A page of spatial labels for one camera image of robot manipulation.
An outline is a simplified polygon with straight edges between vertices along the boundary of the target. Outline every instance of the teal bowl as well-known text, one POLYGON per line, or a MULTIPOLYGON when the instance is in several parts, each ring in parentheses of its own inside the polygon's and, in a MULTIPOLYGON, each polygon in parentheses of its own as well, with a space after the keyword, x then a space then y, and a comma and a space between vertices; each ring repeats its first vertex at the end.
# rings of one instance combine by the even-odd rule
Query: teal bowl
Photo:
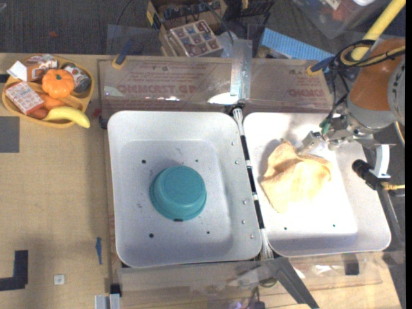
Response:
POLYGON ((206 186, 194 169, 174 166, 164 169, 150 186, 150 199, 155 209, 173 221, 197 217, 206 205, 206 186))

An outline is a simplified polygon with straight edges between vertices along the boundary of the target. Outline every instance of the wooden table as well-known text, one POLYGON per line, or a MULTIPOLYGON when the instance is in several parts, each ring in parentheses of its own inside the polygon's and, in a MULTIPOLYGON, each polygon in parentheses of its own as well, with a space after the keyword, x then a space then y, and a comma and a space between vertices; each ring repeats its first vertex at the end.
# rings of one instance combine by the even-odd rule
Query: wooden table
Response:
MULTIPOLYGON (((104 55, 60 55, 87 68, 98 79, 104 55)), ((0 73, 24 54, 0 53, 0 73)), ((95 88, 86 114, 91 127, 43 127, 20 120, 18 153, 0 153, 0 278, 12 277, 14 253, 28 251, 25 289, 0 292, 1 308, 94 308, 94 297, 107 294, 112 280, 104 140, 93 112, 99 107, 95 88), (95 248, 102 240, 102 264, 95 248), (65 283, 54 285, 54 275, 65 283)), ((0 104, 0 117, 12 116, 0 104)), ((313 290, 321 308, 400 308, 388 268, 378 257, 381 283, 313 290)), ((295 304, 288 294, 262 289, 267 308, 295 304)), ((207 308, 205 299, 123 301, 127 308, 207 308)), ((305 305, 293 308, 307 308, 305 305)))

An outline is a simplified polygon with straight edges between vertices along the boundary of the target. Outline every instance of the cardboard box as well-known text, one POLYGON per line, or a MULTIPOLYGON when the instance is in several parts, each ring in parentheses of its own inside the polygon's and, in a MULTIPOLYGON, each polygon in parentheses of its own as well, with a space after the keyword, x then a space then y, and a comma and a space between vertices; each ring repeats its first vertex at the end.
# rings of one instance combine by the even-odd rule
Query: cardboard box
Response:
MULTIPOLYGON (((226 12, 227 5, 224 0, 203 0, 221 18, 226 12)), ((198 0, 150 0, 147 6, 147 19, 150 25, 167 34, 171 28, 176 28, 188 23, 203 19, 213 31, 218 31, 221 21, 198 0)))
POLYGON ((57 59, 49 54, 39 54, 30 57, 23 63, 17 61, 7 70, 11 76, 23 81, 33 81, 40 79, 49 69, 57 69, 57 59))
POLYGON ((223 52, 219 40, 204 20, 179 26, 170 30, 171 45, 179 56, 220 57, 223 52))
POLYGON ((44 106, 44 100, 27 82, 17 82, 6 89, 6 96, 23 112, 28 115, 44 106))

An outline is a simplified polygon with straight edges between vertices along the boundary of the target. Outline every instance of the white tray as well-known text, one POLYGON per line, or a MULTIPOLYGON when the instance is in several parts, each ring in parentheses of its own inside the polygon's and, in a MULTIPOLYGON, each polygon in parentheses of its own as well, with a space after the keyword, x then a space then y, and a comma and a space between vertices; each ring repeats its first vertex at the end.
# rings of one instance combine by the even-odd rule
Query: white tray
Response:
POLYGON ((261 248, 238 128, 223 113, 122 111, 108 123, 116 247, 131 267, 252 259, 261 248), (201 174, 202 213, 175 222, 152 206, 149 187, 163 169, 201 174))
POLYGON ((286 213, 279 214, 268 202, 259 182, 267 169, 269 155, 283 138, 299 146, 309 131, 319 130, 324 117, 306 113, 252 113, 244 121, 269 244, 282 256, 382 250, 390 242, 388 223, 377 194, 351 171, 354 160, 364 159, 358 143, 346 144, 338 151, 322 145, 310 152, 323 156, 335 167, 332 181, 311 205, 291 205, 286 213), (359 191, 351 185, 359 185, 359 191), (376 228, 373 233, 371 224, 376 228))

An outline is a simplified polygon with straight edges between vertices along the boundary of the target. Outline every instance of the blue object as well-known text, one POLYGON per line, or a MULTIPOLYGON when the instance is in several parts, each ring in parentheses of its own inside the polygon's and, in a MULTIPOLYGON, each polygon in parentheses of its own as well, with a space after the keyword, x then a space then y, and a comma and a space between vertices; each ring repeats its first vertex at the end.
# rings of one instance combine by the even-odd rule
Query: blue object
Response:
POLYGON ((173 221, 186 221, 197 217, 206 205, 206 186, 194 169, 174 166, 164 169, 150 187, 155 209, 173 221))
POLYGON ((97 237, 96 238, 96 252, 97 252, 97 257, 98 257, 98 263, 99 265, 103 264, 102 262, 102 238, 97 237))
POLYGON ((292 59, 323 61, 328 57, 334 56, 327 51, 269 30, 268 28, 265 28, 263 32, 260 45, 266 46, 292 59))

